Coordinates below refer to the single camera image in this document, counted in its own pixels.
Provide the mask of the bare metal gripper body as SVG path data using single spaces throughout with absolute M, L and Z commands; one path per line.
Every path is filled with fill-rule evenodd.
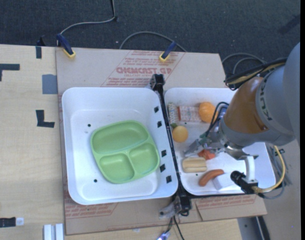
M 205 150 L 226 152 L 235 160 L 242 160 L 244 157 L 243 147 L 228 139 L 221 124 L 200 135 L 198 143 Z

